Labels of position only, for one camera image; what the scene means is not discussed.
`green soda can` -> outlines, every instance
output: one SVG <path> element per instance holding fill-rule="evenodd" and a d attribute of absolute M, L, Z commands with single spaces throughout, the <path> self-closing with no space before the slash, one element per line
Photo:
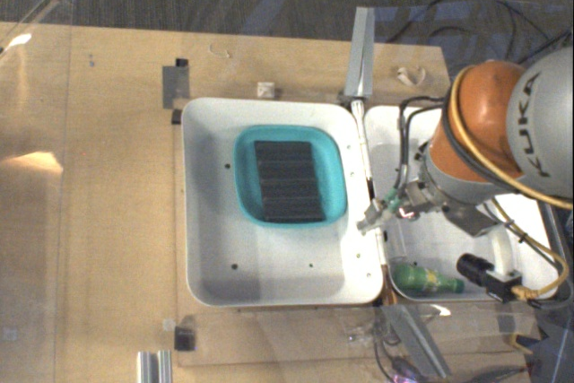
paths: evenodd
<path fill-rule="evenodd" d="M 465 289 L 463 281 L 422 266 L 398 264 L 393 268 L 392 275 L 396 287 L 401 291 L 461 293 Z"/>

